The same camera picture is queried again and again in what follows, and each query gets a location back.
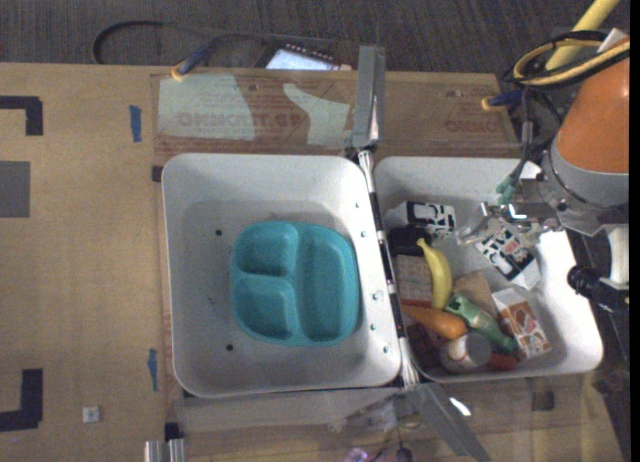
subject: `tin can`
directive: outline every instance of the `tin can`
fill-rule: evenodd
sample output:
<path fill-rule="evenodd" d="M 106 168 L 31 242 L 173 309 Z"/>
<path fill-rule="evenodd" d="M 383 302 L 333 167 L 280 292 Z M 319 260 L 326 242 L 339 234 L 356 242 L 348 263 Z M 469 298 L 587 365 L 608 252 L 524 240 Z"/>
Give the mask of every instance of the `tin can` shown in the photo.
<path fill-rule="evenodd" d="M 468 373 L 491 359 L 491 343 L 477 332 L 469 332 L 440 347 L 440 362 L 450 373 Z"/>

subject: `teal divided plate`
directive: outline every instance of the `teal divided plate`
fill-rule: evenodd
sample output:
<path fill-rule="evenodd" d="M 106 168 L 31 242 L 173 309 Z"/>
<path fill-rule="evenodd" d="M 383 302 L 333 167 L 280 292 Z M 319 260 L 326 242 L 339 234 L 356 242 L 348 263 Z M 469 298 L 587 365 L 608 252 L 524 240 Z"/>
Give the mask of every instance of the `teal divided plate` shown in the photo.
<path fill-rule="evenodd" d="M 231 293 L 236 321 L 248 334 L 283 345 L 335 345 L 358 319 L 355 251 L 324 226 L 251 224 L 233 248 Z"/>

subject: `green bottle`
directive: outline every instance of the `green bottle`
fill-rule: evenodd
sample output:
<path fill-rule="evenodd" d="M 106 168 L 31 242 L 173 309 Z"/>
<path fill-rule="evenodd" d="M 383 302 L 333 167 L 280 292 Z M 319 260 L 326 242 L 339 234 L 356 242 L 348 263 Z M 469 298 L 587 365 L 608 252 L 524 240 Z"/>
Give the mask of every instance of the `green bottle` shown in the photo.
<path fill-rule="evenodd" d="M 501 352 L 510 354 L 518 347 L 518 342 L 514 338 L 506 336 L 489 313 L 464 295 L 454 293 L 444 310 L 462 318 L 467 327 L 480 332 Z"/>

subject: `wooden surface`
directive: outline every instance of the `wooden surface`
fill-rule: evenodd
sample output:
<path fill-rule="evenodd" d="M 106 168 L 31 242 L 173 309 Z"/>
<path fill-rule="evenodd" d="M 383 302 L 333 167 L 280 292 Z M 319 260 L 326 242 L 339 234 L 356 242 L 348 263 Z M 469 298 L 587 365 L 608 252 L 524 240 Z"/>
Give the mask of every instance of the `wooden surface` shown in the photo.
<path fill-rule="evenodd" d="M 0 159 L 31 162 L 30 218 L 0 218 L 0 412 L 18 406 L 23 369 L 44 371 L 43 420 L 0 433 L 0 460 L 139 461 L 145 441 L 163 439 L 179 388 L 165 374 L 166 262 L 150 171 L 154 80 L 167 71 L 0 64 L 0 95 L 44 103 L 41 137 L 25 137 L 24 112 L 0 110 Z M 140 142 L 130 106 L 141 110 Z M 150 349 L 158 352 L 157 391 Z M 588 383 L 553 382 L 560 394 L 551 412 L 530 412 L 529 385 L 452 389 L 478 408 L 472 426 L 496 460 L 621 460 Z M 83 424 L 82 407 L 93 405 L 101 421 Z M 375 449 L 384 437 L 361 426 L 338 436 L 326 427 L 198 434 L 188 439 L 189 460 L 339 461 L 344 448 Z M 416 454 L 469 460 L 428 430 L 407 439 Z"/>

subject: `yellow banana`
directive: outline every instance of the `yellow banana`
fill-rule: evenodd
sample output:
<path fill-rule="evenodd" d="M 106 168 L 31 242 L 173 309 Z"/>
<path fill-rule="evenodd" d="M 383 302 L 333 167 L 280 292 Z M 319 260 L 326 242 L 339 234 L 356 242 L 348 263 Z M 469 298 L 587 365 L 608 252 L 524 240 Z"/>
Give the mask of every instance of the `yellow banana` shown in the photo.
<path fill-rule="evenodd" d="M 441 250 L 429 247 L 424 238 L 420 238 L 418 245 L 424 252 L 424 259 L 431 272 L 431 307 L 434 309 L 444 309 L 451 298 L 453 289 L 453 279 L 449 261 Z"/>

